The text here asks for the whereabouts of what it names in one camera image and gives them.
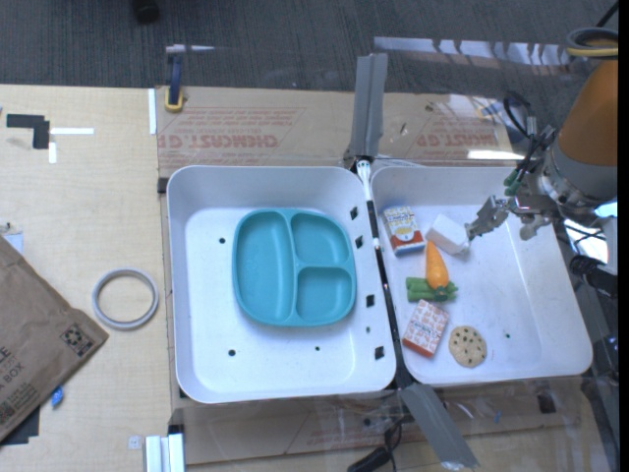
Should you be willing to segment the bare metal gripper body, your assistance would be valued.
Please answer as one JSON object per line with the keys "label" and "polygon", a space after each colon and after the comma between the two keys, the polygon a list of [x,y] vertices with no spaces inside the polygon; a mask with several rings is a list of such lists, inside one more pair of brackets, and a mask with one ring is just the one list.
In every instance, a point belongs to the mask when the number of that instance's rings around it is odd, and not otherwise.
{"label": "bare metal gripper body", "polygon": [[515,169],[508,175],[508,198],[511,211],[525,224],[568,219],[594,225],[597,209],[607,202],[607,168]]}

